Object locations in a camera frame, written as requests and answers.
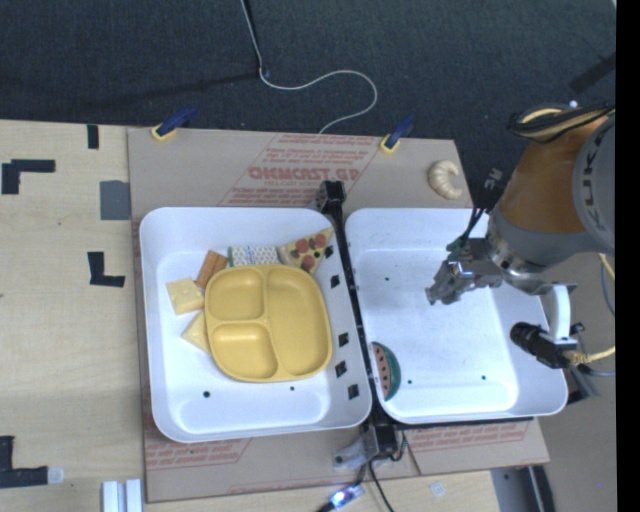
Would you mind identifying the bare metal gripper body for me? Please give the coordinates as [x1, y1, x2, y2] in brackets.
[446, 236, 557, 297]

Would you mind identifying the white plastic tray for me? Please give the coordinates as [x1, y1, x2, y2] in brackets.
[138, 206, 374, 444]
[344, 207, 570, 425]

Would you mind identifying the thin black rod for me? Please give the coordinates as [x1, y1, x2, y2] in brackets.
[329, 199, 387, 432]

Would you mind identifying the beige toy croissant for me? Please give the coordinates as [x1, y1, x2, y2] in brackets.
[427, 159, 464, 200]

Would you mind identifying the toy watermelon slice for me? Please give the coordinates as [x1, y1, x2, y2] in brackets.
[369, 341, 403, 403]

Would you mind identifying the toy pizza slice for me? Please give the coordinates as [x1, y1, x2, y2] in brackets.
[276, 226, 335, 274]

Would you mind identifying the yellow divided plate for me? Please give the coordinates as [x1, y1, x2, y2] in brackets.
[203, 263, 334, 384]

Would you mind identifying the white patterned cracker packet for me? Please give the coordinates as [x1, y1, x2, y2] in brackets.
[227, 244, 282, 269]

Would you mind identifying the orange-brown biscuit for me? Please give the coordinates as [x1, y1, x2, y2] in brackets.
[194, 249, 230, 290]

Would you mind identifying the yellow cheese wedge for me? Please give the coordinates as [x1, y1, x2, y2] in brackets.
[180, 310, 212, 352]

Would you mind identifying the yellow cheese block with holes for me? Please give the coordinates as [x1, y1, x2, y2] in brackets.
[165, 277, 206, 316]

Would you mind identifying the brown cardboard board red print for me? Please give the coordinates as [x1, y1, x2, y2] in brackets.
[126, 127, 551, 504]

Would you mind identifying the black cylinder on white bracket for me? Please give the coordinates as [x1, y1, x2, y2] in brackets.
[509, 282, 581, 370]

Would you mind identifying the black block with thin wires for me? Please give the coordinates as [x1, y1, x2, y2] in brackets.
[362, 422, 402, 459]
[315, 179, 347, 215]

